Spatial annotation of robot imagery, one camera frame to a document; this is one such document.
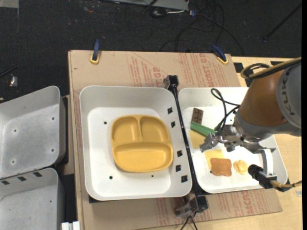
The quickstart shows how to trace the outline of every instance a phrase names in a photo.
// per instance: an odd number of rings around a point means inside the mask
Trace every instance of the black floor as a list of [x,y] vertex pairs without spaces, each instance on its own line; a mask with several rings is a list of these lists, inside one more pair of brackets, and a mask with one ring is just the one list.
[[[69,93],[67,52],[101,50],[210,52],[217,44],[225,53],[246,57],[301,56],[302,8],[265,42],[302,0],[190,0],[188,12],[162,18],[153,7],[98,0],[19,0],[19,9],[0,8],[1,102],[49,85]],[[10,87],[12,76],[18,77]]]

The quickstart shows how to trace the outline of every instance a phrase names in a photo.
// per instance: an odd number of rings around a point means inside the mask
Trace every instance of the cardboard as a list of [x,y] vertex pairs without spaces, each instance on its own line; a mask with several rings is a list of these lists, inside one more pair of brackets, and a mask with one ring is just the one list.
[[[185,219],[175,215],[175,209],[184,205],[182,198],[90,202],[84,185],[80,91],[89,85],[161,87],[167,75],[178,75],[181,89],[237,87],[240,82],[231,56],[227,55],[229,63],[223,65],[214,54],[103,51],[99,63],[94,65],[90,63],[90,54],[91,51],[69,52],[77,213],[81,228],[136,230],[183,224]],[[206,197],[209,209],[197,214],[195,222],[282,211],[274,189]]]

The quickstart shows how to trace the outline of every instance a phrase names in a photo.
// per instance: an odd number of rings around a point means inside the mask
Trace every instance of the table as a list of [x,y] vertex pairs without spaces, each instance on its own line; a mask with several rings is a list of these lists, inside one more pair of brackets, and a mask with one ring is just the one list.
[[[71,51],[69,52],[69,73],[70,73],[70,100],[71,100],[71,115],[72,115],[72,140],[73,140],[73,151],[74,151],[74,170],[75,170],[75,184],[76,184],[76,200],[77,200],[77,216],[78,220],[81,223],[81,227],[83,230],[88,230],[90,228],[86,228],[85,226],[90,226],[91,223],[94,223],[97,221],[98,218],[101,216],[107,214],[108,212],[102,211],[97,204],[93,203],[92,205],[88,205],[86,198],[88,195],[84,191],[84,185],[82,185],[83,180],[82,177],[84,176],[84,171],[82,170],[83,161],[82,159],[79,159],[80,153],[82,153],[82,148],[78,146],[78,137],[80,137],[80,130],[77,129],[77,127],[80,125],[79,120],[76,119],[76,109],[75,107],[79,104],[77,99],[74,99],[74,95],[77,95],[80,89],[87,85],[116,85],[114,83],[114,79],[116,79],[116,76],[119,78],[121,74],[118,74],[118,71],[114,72],[108,72],[107,69],[100,69],[102,72],[100,74],[95,74],[98,72],[98,68],[94,68],[94,66],[89,66],[87,63],[82,62],[82,58],[80,58],[80,54],[84,57],[90,56],[90,51]],[[123,65],[121,60],[117,60],[117,54],[116,52],[103,52],[104,56],[107,54],[108,57],[105,57],[105,59],[110,59],[110,55],[113,57],[113,62],[116,62],[119,66]],[[162,64],[161,60],[164,57],[167,57],[167,54],[171,53],[162,53],[160,55],[161,59],[157,59],[158,64]],[[134,84],[134,86],[137,86],[137,84],[140,84],[138,82],[138,78],[131,78],[131,76],[136,73],[135,69],[139,69],[138,67],[141,67],[140,61],[138,61],[139,58],[136,56],[142,56],[141,53],[135,54],[131,59],[127,58],[127,64],[128,66],[128,72],[130,73],[130,79],[128,80],[122,80],[120,83],[121,86],[128,86],[128,84]],[[178,56],[180,64],[183,66],[184,57],[185,54],[181,54]],[[207,57],[209,59],[212,57],[210,54],[205,54],[204,57]],[[242,63],[242,65],[248,66],[253,63],[270,63],[273,61],[286,61],[289,59],[286,58],[259,58],[259,57],[231,57],[230,55],[227,56],[229,59],[231,59],[231,62],[234,63]],[[147,69],[149,67],[150,62],[148,62],[147,66],[144,66],[146,61],[142,62],[142,69]],[[163,77],[163,74],[166,74],[166,72],[158,71],[156,73],[159,73],[159,78],[156,78],[158,80]],[[191,83],[193,81],[192,77],[191,79],[187,79],[187,83]],[[221,82],[220,85],[226,84],[230,87],[238,86],[238,84],[242,87],[246,86],[246,82],[239,78],[239,79],[227,79],[225,82]],[[280,153],[282,155],[284,164],[286,166],[288,177],[290,179],[290,182],[295,183],[297,181],[300,181],[302,179],[302,142],[301,138],[292,137],[290,135],[275,135],[276,142],[278,144]],[[237,230],[237,229],[250,229],[250,230],[265,230],[265,229],[272,229],[272,228],[278,228],[278,229],[302,229],[302,196],[301,196],[302,187],[293,188],[285,193],[281,193],[277,191],[277,196],[280,201],[282,211],[278,213],[271,213],[271,214],[263,214],[263,215],[253,215],[248,217],[238,217],[238,218],[228,218],[228,219],[221,219],[221,220],[210,220],[210,221],[203,221],[203,222],[197,222],[198,229],[228,229],[228,230]],[[105,202],[109,205],[109,210],[115,210],[118,209],[114,207],[114,203],[111,202]],[[115,202],[115,204],[123,203],[124,206],[127,206],[127,202]],[[147,201],[130,201],[130,207],[134,208],[137,207],[139,204],[144,204],[144,206],[147,205]],[[127,215],[125,213],[125,209],[115,212],[114,218],[112,218],[113,221],[125,221],[123,223],[135,225],[135,228],[141,229],[141,228],[148,228],[146,226],[146,221],[149,222],[149,219],[146,218],[138,218],[138,215],[136,214],[132,218],[127,218]],[[101,226],[101,229],[111,229],[110,226],[101,225],[101,222],[99,222],[99,226]],[[165,226],[165,227],[157,227],[152,228],[155,230],[178,230],[181,228],[180,225],[173,225],[173,226]],[[192,224],[188,224],[185,229],[194,229]]]

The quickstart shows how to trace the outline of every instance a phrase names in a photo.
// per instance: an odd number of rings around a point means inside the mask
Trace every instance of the yellow plate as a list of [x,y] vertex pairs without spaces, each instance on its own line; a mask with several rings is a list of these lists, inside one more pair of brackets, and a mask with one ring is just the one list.
[[166,169],[173,161],[173,146],[165,123],[155,116],[127,115],[111,127],[115,164],[132,173]]

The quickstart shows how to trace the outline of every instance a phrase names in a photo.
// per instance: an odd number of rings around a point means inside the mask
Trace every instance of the blue and yellow clamp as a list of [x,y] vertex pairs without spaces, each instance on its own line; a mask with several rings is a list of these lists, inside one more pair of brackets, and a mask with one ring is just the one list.
[[91,63],[98,64],[99,61],[99,46],[100,46],[100,39],[96,38],[94,43],[94,51],[91,54]]
[[222,49],[218,46],[213,44],[211,46],[211,50],[213,53],[215,53],[215,55],[217,56],[217,59],[223,63],[224,65],[226,65],[228,63],[228,59],[226,58],[224,52],[222,51]]

